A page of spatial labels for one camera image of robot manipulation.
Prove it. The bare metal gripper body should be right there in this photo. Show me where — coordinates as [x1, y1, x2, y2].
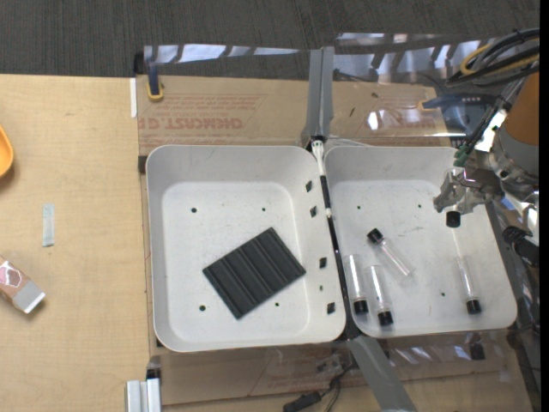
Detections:
[462, 151, 540, 203]

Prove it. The black ribbed rubber mat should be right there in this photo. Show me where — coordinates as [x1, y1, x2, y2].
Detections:
[202, 227, 307, 320]

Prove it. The brown cardboard board, red print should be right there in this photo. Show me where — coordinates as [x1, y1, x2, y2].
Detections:
[136, 74, 518, 406]

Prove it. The white plastic tray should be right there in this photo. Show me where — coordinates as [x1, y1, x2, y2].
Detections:
[322, 144, 519, 340]
[144, 143, 347, 354]

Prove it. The brown and grey carton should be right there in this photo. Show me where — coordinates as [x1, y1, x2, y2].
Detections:
[0, 255, 46, 315]

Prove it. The thin black and white rod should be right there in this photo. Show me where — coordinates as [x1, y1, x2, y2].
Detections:
[311, 139, 353, 339]

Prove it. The black block with thin wires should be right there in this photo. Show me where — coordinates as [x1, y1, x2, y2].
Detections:
[282, 391, 323, 412]

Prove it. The orange divided plate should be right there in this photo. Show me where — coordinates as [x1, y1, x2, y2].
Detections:
[0, 124, 15, 179]

